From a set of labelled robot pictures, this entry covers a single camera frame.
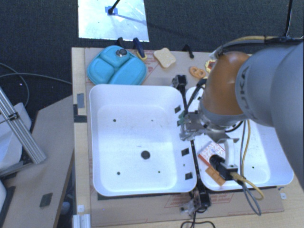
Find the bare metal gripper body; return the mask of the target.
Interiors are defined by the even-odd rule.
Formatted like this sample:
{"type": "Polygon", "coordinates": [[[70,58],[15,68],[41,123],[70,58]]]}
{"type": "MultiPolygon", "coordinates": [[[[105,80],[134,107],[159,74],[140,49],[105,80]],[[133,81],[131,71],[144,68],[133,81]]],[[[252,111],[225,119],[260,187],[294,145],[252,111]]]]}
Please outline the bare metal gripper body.
{"type": "Polygon", "coordinates": [[[183,141],[191,141],[204,134],[212,141],[220,142],[229,138],[225,130],[238,121],[238,115],[221,115],[207,111],[189,112],[180,120],[180,138],[183,141]]]}

